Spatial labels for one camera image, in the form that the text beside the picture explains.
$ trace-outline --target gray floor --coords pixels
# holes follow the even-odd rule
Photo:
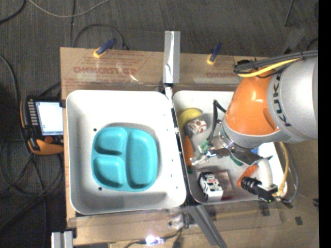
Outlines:
[[[68,16],[85,12],[104,0],[76,0],[75,7],[74,0],[33,1],[49,12]],[[23,8],[8,18],[23,2]],[[0,0],[0,55],[16,75],[20,99],[38,95],[60,81],[60,47],[97,48],[114,36],[123,42],[118,43],[116,49],[137,51],[162,52],[165,30],[181,32],[183,53],[208,54],[219,40],[222,55],[277,56],[289,45],[295,52],[310,50],[318,47],[318,2],[294,0],[285,26],[291,0],[111,0],[74,18],[49,15],[28,0]],[[49,94],[55,95],[58,91],[59,88],[55,88]],[[12,177],[19,174],[27,161],[24,145],[17,140],[20,123],[15,101],[13,80],[2,59],[0,139],[9,130],[6,139],[10,141],[4,143],[1,157],[2,165],[6,165],[6,172]],[[56,179],[58,158],[36,157],[34,162],[46,188]],[[314,182],[318,183],[317,171],[314,174]],[[0,182],[1,190],[6,185],[2,176]],[[19,186],[40,192],[32,163]],[[318,197],[318,186],[309,189],[308,195]],[[63,182],[46,197],[46,202],[38,202],[31,209],[23,210],[6,227],[1,226],[33,200],[19,192],[2,192],[1,247],[42,247],[44,236],[45,247],[49,247],[49,233],[65,229]]]

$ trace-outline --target blue plate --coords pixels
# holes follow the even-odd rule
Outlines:
[[[138,192],[156,180],[158,153],[147,132],[128,127],[106,127],[93,140],[92,174],[104,188]]]

